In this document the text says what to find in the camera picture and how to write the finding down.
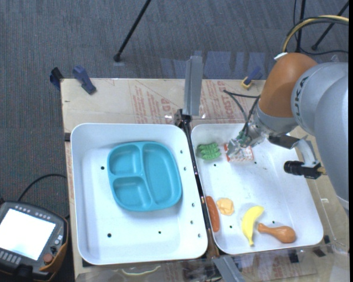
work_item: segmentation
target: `handheld controller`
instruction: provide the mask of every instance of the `handheld controller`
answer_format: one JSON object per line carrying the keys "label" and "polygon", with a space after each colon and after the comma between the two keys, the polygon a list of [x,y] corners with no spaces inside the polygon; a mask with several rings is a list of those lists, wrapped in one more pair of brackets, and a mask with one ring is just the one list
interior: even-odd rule
{"label": "handheld controller", "polygon": [[50,281],[68,244],[68,222],[32,204],[0,207],[0,271],[28,281]]}

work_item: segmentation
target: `tripod leg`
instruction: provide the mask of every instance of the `tripod leg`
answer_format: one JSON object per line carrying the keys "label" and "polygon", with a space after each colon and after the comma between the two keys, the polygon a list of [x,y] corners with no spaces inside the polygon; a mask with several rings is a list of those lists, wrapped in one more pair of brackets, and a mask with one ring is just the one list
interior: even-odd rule
{"label": "tripod leg", "polygon": [[146,2],[145,2],[145,4],[144,4],[144,6],[142,7],[142,9],[141,9],[139,15],[137,16],[137,19],[136,19],[135,23],[133,24],[131,30],[128,32],[126,38],[124,39],[124,42],[123,42],[122,46],[120,47],[119,51],[118,51],[118,52],[116,53],[116,55],[114,56],[114,61],[115,61],[115,62],[119,62],[119,61],[120,61],[120,55],[122,54],[122,52],[123,52],[123,50],[124,50],[124,48],[125,48],[125,45],[127,45],[129,39],[131,38],[133,32],[135,31],[137,25],[139,24],[139,22],[140,22],[140,20],[141,20],[141,18],[142,18],[142,16],[143,16],[143,14],[145,13],[145,11],[146,11],[146,9],[147,9],[149,3],[151,3],[151,1],[152,1],[152,0],[146,0]]}
{"label": "tripod leg", "polygon": [[[342,13],[346,10],[346,8],[349,5],[349,0],[348,2],[344,5],[344,7],[339,11],[339,13],[337,14],[338,16],[341,16]],[[329,30],[331,30],[331,28],[333,27],[334,23],[330,24],[327,29],[325,30],[325,32],[321,35],[321,37],[317,40],[317,42],[311,46],[312,50],[316,50],[318,48],[318,45],[320,44],[320,42],[324,39],[324,37],[326,36],[326,34],[329,32]]]}
{"label": "tripod leg", "polygon": [[[306,5],[306,0],[302,0],[302,5],[301,5],[301,16],[299,17],[299,20],[302,20],[305,15],[305,5]],[[302,36],[302,29],[298,31],[298,37],[297,37],[297,47],[295,48],[296,52],[301,52],[301,36]]]}

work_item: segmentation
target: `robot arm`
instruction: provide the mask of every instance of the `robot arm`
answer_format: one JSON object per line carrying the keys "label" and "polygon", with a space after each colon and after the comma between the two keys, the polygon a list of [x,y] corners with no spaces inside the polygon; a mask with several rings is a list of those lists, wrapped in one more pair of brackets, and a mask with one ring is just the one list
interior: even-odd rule
{"label": "robot arm", "polygon": [[[324,169],[304,139],[286,135],[298,125],[315,136]],[[300,53],[281,56],[254,107],[253,120],[229,141],[227,155],[265,138],[300,149],[305,162],[286,162],[286,172],[316,179],[327,171],[340,202],[349,210],[348,63],[317,64]]]}

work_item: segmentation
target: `white tray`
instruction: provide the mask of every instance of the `white tray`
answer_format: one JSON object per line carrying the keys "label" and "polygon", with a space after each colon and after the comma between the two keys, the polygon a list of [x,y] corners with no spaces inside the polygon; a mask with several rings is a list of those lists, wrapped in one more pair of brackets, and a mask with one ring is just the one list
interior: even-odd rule
{"label": "white tray", "polygon": [[[174,154],[180,201],[163,210],[128,211],[115,202],[106,169],[123,142],[157,141]],[[94,265],[198,258],[208,239],[187,137],[174,125],[84,123],[71,133],[78,250]]]}
{"label": "white tray", "polygon": [[[228,254],[253,253],[293,247],[312,246],[323,237],[323,226],[307,181],[303,176],[284,172],[284,163],[298,160],[296,151],[263,143],[252,148],[254,159],[228,162],[224,144],[238,135],[243,124],[201,124],[192,130],[192,144],[205,196],[215,202],[227,197],[234,202],[231,216],[219,212],[221,228],[213,233],[217,246]],[[217,143],[221,156],[214,160],[199,157],[198,145]],[[254,205],[264,212],[254,225],[254,246],[250,246],[241,229],[244,213]],[[257,223],[267,226],[290,226],[297,235],[293,243],[284,244],[275,237],[259,233]]]}

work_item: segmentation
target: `control button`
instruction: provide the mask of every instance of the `control button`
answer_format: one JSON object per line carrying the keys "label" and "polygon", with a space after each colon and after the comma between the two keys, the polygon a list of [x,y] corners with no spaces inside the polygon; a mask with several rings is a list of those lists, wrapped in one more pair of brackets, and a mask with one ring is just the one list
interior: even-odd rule
{"label": "control button", "polygon": [[54,259],[53,255],[50,253],[46,253],[43,256],[43,261],[45,262],[46,265],[50,264],[52,262],[52,260]]}

